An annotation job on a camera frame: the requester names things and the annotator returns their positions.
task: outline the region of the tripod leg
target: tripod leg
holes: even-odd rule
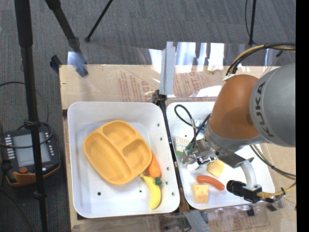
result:
[[[39,135],[39,117],[37,110],[36,91],[35,91],[35,79],[33,68],[33,56],[32,56],[32,25],[30,14],[29,0],[14,0],[15,13],[18,30],[18,40],[21,47],[21,56],[24,67],[24,79],[26,86],[26,99],[28,107],[29,121],[25,121],[25,128],[31,130],[33,156],[35,166],[35,177],[37,191],[34,193],[34,197],[40,202],[42,229],[47,231],[47,214],[45,205],[45,191],[43,183],[42,172],[42,158],[41,158],[41,146]]]
[[[101,15],[99,16],[97,22],[95,23],[95,25],[93,26],[93,28],[91,29],[89,35],[85,38],[86,42],[90,41],[90,37],[92,36],[92,34],[94,33],[94,31],[96,30],[98,24],[100,23],[100,21],[102,20],[103,16],[105,15],[106,11],[108,10],[109,6],[111,5],[113,0],[109,0],[108,3],[106,4],[104,10],[102,11]]]
[[[255,5],[256,5],[256,0],[253,0],[249,44],[253,44],[253,28],[254,28],[254,18],[255,18]]]
[[[76,61],[76,67],[77,67],[76,71],[81,76],[87,75],[88,72],[83,66],[84,64],[86,64],[86,60],[82,54],[82,51],[80,50],[79,40],[74,36],[73,31],[68,23],[68,20],[62,11],[60,0],[45,0],[45,1],[48,7],[54,12],[54,15],[56,16],[65,36],[69,41],[70,47],[73,49],[75,53],[77,53],[79,60]]]

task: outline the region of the display screen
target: display screen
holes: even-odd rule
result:
[[[13,137],[15,146],[32,145],[31,134]],[[40,142],[45,140],[43,132],[40,132]],[[34,165],[33,149],[31,148],[16,148],[17,160],[19,167]],[[41,144],[42,162],[50,161],[46,143]]]

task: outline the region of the yellow cheese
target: yellow cheese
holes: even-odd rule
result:
[[[207,171],[214,176],[219,177],[222,174],[224,167],[225,163],[217,159],[216,161],[208,164]]]
[[[192,187],[195,203],[208,203],[208,185],[193,184]]]

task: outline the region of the orange carrot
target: orange carrot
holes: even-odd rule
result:
[[[161,175],[160,166],[159,166],[158,161],[156,160],[153,152],[152,152],[152,155],[153,155],[153,158],[152,158],[152,160],[149,164],[149,167],[148,167],[149,174],[152,178],[160,177],[160,175]]]

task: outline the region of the yellow plate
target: yellow plate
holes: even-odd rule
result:
[[[152,160],[143,137],[121,120],[109,122],[90,133],[84,141],[84,153],[97,173],[114,185],[131,181]]]

